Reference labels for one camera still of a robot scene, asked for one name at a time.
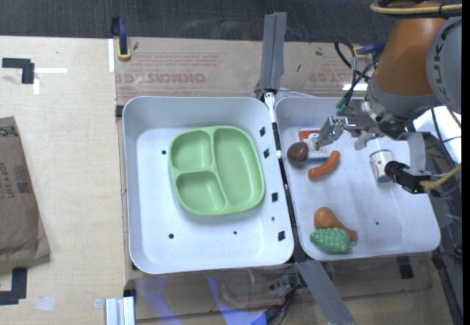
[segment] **can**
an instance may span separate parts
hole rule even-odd
[[[391,181],[391,178],[385,174],[385,166],[388,162],[393,161],[394,157],[390,150],[379,150],[373,152],[370,156],[370,166],[375,180],[378,183]]]

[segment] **toy hot dog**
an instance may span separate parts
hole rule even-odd
[[[341,154],[339,153],[339,151],[332,151],[324,164],[318,167],[314,167],[313,169],[310,169],[308,171],[308,177],[310,179],[317,179],[322,177],[323,175],[329,174],[335,169],[336,166],[338,166],[340,156]]]

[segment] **brown paper bag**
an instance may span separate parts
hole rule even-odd
[[[49,252],[15,118],[0,119],[0,261]]]

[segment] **green plate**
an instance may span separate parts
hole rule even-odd
[[[196,128],[176,136],[169,148],[176,196],[200,215],[246,211],[264,196],[264,177],[250,136],[240,128]]]

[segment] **yellow cable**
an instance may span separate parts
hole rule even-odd
[[[462,167],[462,163],[460,162],[457,166],[455,166],[447,174],[445,174],[441,179],[437,181],[422,180],[419,182],[419,184],[424,188],[425,191],[427,192],[432,191],[433,189],[436,189],[442,183],[447,181],[447,179],[453,176],[461,167]]]
[[[375,4],[370,4],[370,9],[378,13],[387,13],[389,15],[418,15],[420,13],[437,13],[439,7],[421,7],[421,8],[387,8],[378,7]],[[461,11],[462,3],[448,4],[441,7],[441,12],[446,11]]]

